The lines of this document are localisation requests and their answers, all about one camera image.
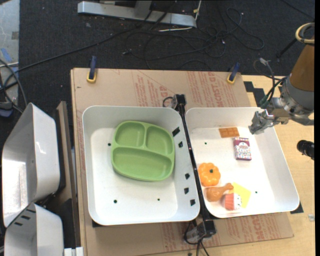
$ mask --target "blue and yellow clamp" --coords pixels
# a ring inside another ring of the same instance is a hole
[[[97,57],[92,56],[89,63],[90,71],[86,76],[86,80],[91,84],[95,83],[97,79],[96,63],[97,63]]]
[[[237,75],[237,72],[239,71],[239,68],[240,68],[240,63],[237,62],[233,68],[231,69],[231,73],[228,75],[226,81],[233,85],[236,81],[236,75]]]

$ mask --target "gray metal bar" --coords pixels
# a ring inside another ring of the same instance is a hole
[[[90,14],[98,16],[110,16],[129,20],[143,21],[145,17],[136,16],[135,8],[103,4],[97,2],[82,1],[78,3],[78,14]],[[156,22],[164,13],[153,11],[147,22]],[[186,27],[197,27],[196,19],[190,15],[167,13],[161,23],[180,25]]]

